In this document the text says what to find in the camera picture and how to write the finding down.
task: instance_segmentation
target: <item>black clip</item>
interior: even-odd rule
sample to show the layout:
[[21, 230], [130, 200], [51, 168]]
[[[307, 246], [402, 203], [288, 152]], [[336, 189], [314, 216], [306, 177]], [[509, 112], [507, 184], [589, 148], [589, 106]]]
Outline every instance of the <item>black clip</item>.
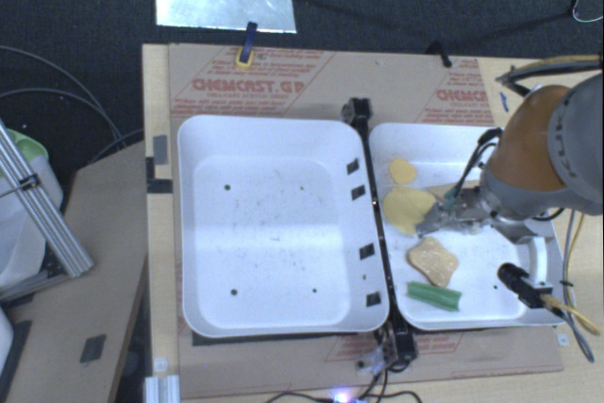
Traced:
[[258, 24], [255, 22], [248, 22], [247, 29], [245, 31], [245, 42], [243, 43], [243, 47], [237, 53], [237, 60], [235, 63], [237, 67], [241, 67], [247, 69], [252, 65], [252, 60], [254, 59], [254, 52], [252, 51], [252, 47], [254, 45], [254, 39], [256, 38], [256, 31], [258, 30]]
[[30, 188], [36, 188], [38, 185], [40, 185], [38, 174], [33, 174], [28, 176], [27, 178], [19, 180], [19, 185], [21, 186], [20, 188], [23, 191], [29, 190]]
[[451, 62], [451, 59], [446, 53], [445, 48], [438, 41], [434, 41], [433, 43], [431, 43], [424, 54], [438, 54], [443, 60], [443, 66], [446, 68], [449, 68], [453, 65], [453, 62]]

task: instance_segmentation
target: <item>green lid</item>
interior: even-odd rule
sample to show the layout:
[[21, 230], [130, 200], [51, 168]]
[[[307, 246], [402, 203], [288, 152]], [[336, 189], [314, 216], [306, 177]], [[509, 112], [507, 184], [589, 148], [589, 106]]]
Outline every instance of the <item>green lid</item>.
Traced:
[[[23, 154], [27, 161], [32, 161], [39, 155], [44, 155], [48, 160], [48, 152], [46, 148], [44, 148], [40, 143], [36, 140], [32, 140], [28, 136], [19, 133], [18, 131], [13, 131], [12, 129], [8, 129], [8, 134], [19, 148], [19, 151]], [[2, 170], [0, 170], [0, 178], [4, 176]]]

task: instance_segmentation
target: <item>wire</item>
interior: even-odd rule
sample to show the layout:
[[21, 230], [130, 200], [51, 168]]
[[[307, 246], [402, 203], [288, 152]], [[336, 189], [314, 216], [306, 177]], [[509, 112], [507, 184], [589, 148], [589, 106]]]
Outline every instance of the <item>wire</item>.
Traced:
[[377, 397], [376, 403], [379, 403], [381, 401], [381, 399], [384, 397], [384, 395], [386, 393], [386, 386], [388, 386], [388, 370], [384, 371], [384, 382], [381, 385], [381, 392], [379, 393], [379, 396]]
[[396, 363], [393, 364], [390, 368], [388, 368], [388, 371], [390, 373], [402, 373], [403, 371], [405, 371], [407, 368], [409, 368], [409, 365], [411, 364], [411, 361], [406, 361], [402, 364], [401, 367], [396, 367]]
[[[405, 391], [402, 391], [402, 392], [396, 392], [396, 393], [390, 393], [388, 395], [383, 395], [381, 398], [382, 399], [396, 398], [397, 396], [407, 396], [407, 395], [411, 396], [412, 398], [414, 398], [417, 403], [424, 403], [422, 401], [422, 398], [420, 398], [419, 395], [416, 392], [412, 392], [412, 391], [409, 391], [409, 390], [405, 390]], [[379, 397], [379, 395], [367, 395], [367, 396], [369, 396], [370, 398], [377, 398], [377, 397]]]
[[283, 396], [293, 396], [296, 398], [307, 399], [309, 401], [316, 401], [318, 403], [333, 403], [333, 400], [331, 398], [315, 398], [314, 396], [304, 395], [303, 393], [296, 393], [296, 392], [279, 393], [278, 395], [273, 396], [271, 399], [267, 399], [264, 403], [273, 403], [273, 401], [277, 401], [278, 399], [282, 398]]
[[[41, 62], [42, 64], [45, 64], [46, 66], [54, 69], [55, 71], [58, 71], [59, 73], [61, 73], [65, 77], [67, 77], [69, 80], [71, 80], [74, 84], [76, 84], [77, 87], [79, 89], [81, 89], [85, 94], [87, 94], [88, 97], [91, 98], [93, 104], [97, 108], [99, 108], [103, 114], [105, 114], [107, 116], [107, 113], [105, 112], [105, 109], [103, 108], [103, 105], [101, 105], [100, 101], [94, 96], [94, 94], [92, 94], [88, 90], [88, 88], [86, 88], [86, 86], [84, 86], [84, 83], [82, 83], [79, 79], [77, 79], [77, 77], [75, 77], [68, 71], [65, 71], [62, 67], [55, 64], [51, 60], [45, 59], [42, 56], [38, 56], [37, 54], [31, 53], [29, 51], [25, 51], [23, 49], [18, 49], [16, 47], [10, 47], [8, 45], [0, 45], [0, 50], [11, 52], [13, 54], [18, 54], [19, 56], [24, 56], [26, 58], [34, 59], [37, 62]], [[120, 132], [120, 130], [117, 127], [115, 127], [114, 136], [116, 139], [122, 136], [122, 133]]]
[[579, 224], [577, 225], [575, 236], [573, 237], [573, 240], [570, 243], [570, 248], [568, 249], [568, 269], [570, 269], [570, 258], [573, 255], [573, 250], [575, 249], [575, 245], [577, 243], [577, 240], [579, 239], [579, 234], [581, 232], [581, 229], [583, 228], [583, 220], [585, 220], [585, 213], [582, 213], [579, 217]]
[[564, 209], [557, 209], [551, 215], [547, 215], [546, 217], [532, 217], [532, 219], [538, 222], [549, 222], [550, 220], [554, 220], [555, 218], [559, 217], [563, 211]]
[[0, 99], [4, 99], [4, 98], [10, 97], [10, 96], [14, 96], [14, 95], [18, 95], [18, 94], [30, 94], [30, 93], [34, 93], [34, 92], [53, 94], [55, 96], [64, 96], [64, 97], [69, 97], [71, 99], [74, 99], [75, 101], [83, 104], [84, 106], [87, 106], [88, 108], [90, 108], [94, 112], [96, 112], [99, 116], [101, 116], [105, 120], [105, 122], [109, 125], [109, 128], [111, 129], [111, 132], [114, 135], [114, 137], [115, 137], [115, 135], [117, 133], [120, 133], [120, 130], [111, 121], [111, 119], [108, 117], [108, 115], [102, 109], [98, 108], [96, 105], [94, 105], [90, 101], [87, 101], [83, 97], [80, 97], [77, 94], [72, 94], [71, 92], [66, 92], [66, 91], [62, 91], [62, 90], [55, 90], [55, 89], [51, 89], [51, 88], [24, 88], [24, 89], [21, 89], [21, 90], [14, 90], [14, 91], [9, 91], [9, 92], [3, 92], [2, 94], [0, 94]]
[[[566, 243], [564, 245], [564, 255], [563, 255], [563, 260], [562, 260], [562, 280], [565, 283], [563, 291], [562, 291], [563, 295], [564, 295], [564, 305], [572, 307], [572, 308], [574, 308], [574, 306], [575, 306], [575, 303], [574, 303], [575, 296], [572, 291], [571, 284], [568, 282], [568, 268], [569, 268], [569, 264], [570, 264], [571, 245], [573, 245], [573, 240], [574, 241], [577, 240], [577, 237], [579, 234], [579, 229], [580, 229], [580, 226], [579, 226], [578, 231], [575, 234], [575, 239], [572, 240], [571, 235], [573, 233], [574, 222], [575, 222], [575, 211], [572, 210], [570, 212], [570, 219], [568, 220], [568, 229], [566, 230]], [[577, 344], [579, 345], [579, 348], [582, 351], [582, 353], [585, 355], [585, 358], [587, 359], [587, 361], [594, 362], [595, 361], [594, 352], [592, 351], [592, 348], [589, 346], [589, 343], [587, 343], [587, 340], [585, 339], [585, 337], [581, 334], [581, 332], [577, 328], [577, 325], [575, 325], [575, 321], [573, 319], [573, 313], [570, 311], [564, 312], [561, 309], [557, 309], [557, 308], [550, 308], [550, 310], [557, 316], [561, 317], [568, 324], [568, 326], [572, 329], [573, 334], [575, 335], [575, 340], [577, 341]]]
[[487, 129], [484, 133], [482, 133], [480, 138], [478, 138], [478, 145], [474, 149], [474, 152], [472, 153], [472, 155], [470, 156], [468, 163], [465, 165], [465, 169], [463, 170], [463, 173], [461, 174], [460, 179], [455, 184], [455, 186], [449, 192], [447, 192], [447, 194], [445, 195], [445, 198], [447, 199], [447, 202], [445, 203], [445, 207], [447, 210], [450, 210], [453, 207], [455, 200], [457, 199], [458, 195], [461, 192], [461, 187], [463, 186], [463, 182], [465, 181], [467, 176], [470, 174], [472, 169], [478, 165], [478, 162], [480, 161], [480, 158], [482, 157], [483, 153], [488, 148], [492, 148], [492, 147], [496, 146], [496, 143], [489, 143], [489, 141], [492, 140], [493, 138], [499, 138], [501, 136], [502, 132], [503, 132], [503, 130], [501, 128]]
[[533, 76], [553, 76], [569, 73], [582, 73], [585, 71], [599, 70], [602, 68], [602, 57], [599, 54], [558, 56], [555, 58], [538, 60], [518, 69], [512, 69], [496, 79], [503, 86], [511, 89], [523, 97], [530, 93], [524, 86], [516, 82]]
[[[581, 232], [581, 229], [583, 228], [584, 220], [585, 220], [585, 214], [582, 213], [579, 218], [577, 230], [575, 230], [575, 235], [573, 236], [571, 241], [569, 241], [569, 239], [568, 239], [570, 232], [567, 234], [566, 243], [568, 244], [568, 248], [566, 248], [566, 247], [564, 248], [564, 260], [563, 260], [563, 264], [562, 264], [562, 276], [565, 281], [569, 280], [570, 260], [573, 255], [573, 251], [574, 251], [575, 247], [577, 246], [577, 240], [579, 239], [579, 234]], [[564, 302], [568, 306], [570, 306], [570, 308], [572, 310], [577, 309], [577, 301], [575, 298], [575, 292], [573, 291], [572, 284], [566, 284], [564, 286]], [[585, 330], [591, 332], [592, 334], [594, 334], [596, 336], [599, 336], [600, 331], [594, 323], [592, 323], [587, 318], [585, 318], [585, 319], [587, 319], [587, 321], [585, 321], [582, 317], [579, 317], [579, 316], [577, 318], [579, 320], [579, 324], [582, 325], [583, 328], [585, 328]]]
[[601, 21], [604, 18], [604, 16], [600, 15], [599, 17], [595, 17], [594, 19], [580, 19], [579, 15], [577, 14], [578, 5], [579, 5], [579, 0], [576, 0], [575, 5], [572, 8], [573, 19], [575, 19], [577, 22], [581, 22], [582, 24], [590, 24], [591, 22]]
[[369, 383], [369, 386], [367, 387], [367, 389], [364, 392], [362, 392], [357, 399], [360, 399], [360, 400], [365, 399], [371, 393], [371, 390], [373, 390], [376, 387], [376, 385], [378, 384], [380, 376], [381, 376], [381, 373], [377, 373], [374, 376], [374, 378], [372, 379], [371, 383]]
[[541, 294], [541, 299], [544, 301], [544, 304], [549, 308], [560, 309], [566, 312], [570, 312], [577, 319], [582, 322], [582, 325], [595, 336], [600, 335], [600, 330], [598, 327], [584, 314], [577, 311], [574, 307], [564, 304], [560, 299], [554, 297], [552, 294]]
[[143, 133], [142, 129], [135, 129], [134, 131], [130, 131], [129, 133], [125, 134], [120, 139], [115, 140], [114, 142], [108, 144], [107, 146], [105, 146], [105, 148], [103, 148], [101, 151], [99, 151], [91, 159], [91, 163], [95, 163], [96, 161], [99, 161], [108, 151], [110, 151], [110, 149], [114, 148], [115, 146], [117, 146], [120, 143], [123, 143], [128, 138], [132, 138], [133, 136], [136, 136], [136, 135], [141, 134], [141, 133]]
[[575, 321], [573, 321], [573, 317], [570, 314], [564, 313], [563, 311], [557, 311], [554, 313], [557, 316], [561, 317], [564, 320], [564, 322], [566, 322], [566, 324], [568, 326], [570, 326], [570, 328], [573, 330], [573, 334], [575, 334], [575, 339], [577, 340], [577, 344], [579, 345], [580, 350], [585, 355], [585, 358], [587, 359], [587, 361], [595, 362], [596, 359], [594, 358], [594, 352], [592, 351], [592, 348], [589, 346], [589, 343], [587, 343], [585, 336], [583, 336], [580, 333], [579, 329], [577, 328], [577, 325], [575, 324]]

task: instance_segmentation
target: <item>yellow cable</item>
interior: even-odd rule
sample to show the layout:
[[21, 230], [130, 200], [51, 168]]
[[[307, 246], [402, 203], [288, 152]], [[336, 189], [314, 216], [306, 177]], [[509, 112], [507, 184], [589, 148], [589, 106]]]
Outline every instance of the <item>yellow cable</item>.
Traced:
[[552, 294], [541, 294], [541, 300], [544, 301], [544, 304], [548, 308], [560, 309], [573, 314], [575, 317], [577, 317], [577, 320], [581, 323], [581, 325], [585, 327], [586, 330], [594, 334], [594, 336], [599, 336], [601, 334], [599, 328], [585, 315], [581, 314], [575, 308], [567, 306], [560, 299], [554, 297]]
[[573, 253], [573, 249], [575, 248], [575, 243], [579, 238], [579, 233], [581, 232], [581, 228], [583, 227], [583, 220], [585, 219], [585, 213], [582, 213], [579, 218], [579, 223], [577, 224], [577, 230], [575, 231], [575, 235], [573, 236], [573, 240], [570, 243], [570, 248], [568, 249], [568, 269], [570, 269], [570, 256]]
[[[581, 232], [581, 228], [583, 227], [583, 220], [585, 220], [585, 213], [582, 213], [580, 218], [579, 218], [579, 223], [577, 224], [577, 230], [575, 231], [575, 235], [573, 236], [573, 240], [570, 242], [570, 247], [568, 248], [568, 260], [566, 261], [566, 274], [568, 279], [570, 279], [570, 260], [571, 260], [571, 255], [573, 254], [573, 250], [575, 249], [575, 247], [577, 246], [577, 240], [579, 239], [579, 234]], [[574, 310], [577, 309], [577, 304], [575, 301], [575, 298], [572, 296], [571, 294], [571, 290], [569, 286], [565, 286], [564, 290], [566, 292], [566, 297], [567, 299], [570, 301], [569, 306], [571, 308], [573, 308]], [[581, 324], [586, 330], [592, 332], [592, 329], [589, 327], [588, 324], [585, 324], [584, 321], [580, 318], [578, 318], [579, 320], [579, 324]]]
[[527, 64], [526, 66], [522, 66], [518, 68], [518, 70], [522, 69], [532, 69], [535, 67], [548, 66], [550, 64], [558, 64], [560, 62], [599, 62], [600, 56], [599, 54], [579, 54], [579, 55], [571, 55], [571, 56], [557, 56], [555, 58], [548, 58], [543, 60], [537, 60], [532, 62], [531, 64]]

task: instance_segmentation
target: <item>white bracket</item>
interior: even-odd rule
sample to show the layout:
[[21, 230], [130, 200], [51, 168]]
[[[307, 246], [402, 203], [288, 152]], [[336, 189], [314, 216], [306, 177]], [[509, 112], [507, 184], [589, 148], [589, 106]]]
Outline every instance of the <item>white bracket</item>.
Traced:
[[180, 403], [180, 378], [178, 375], [170, 375], [165, 378], [145, 378], [144, 403]]

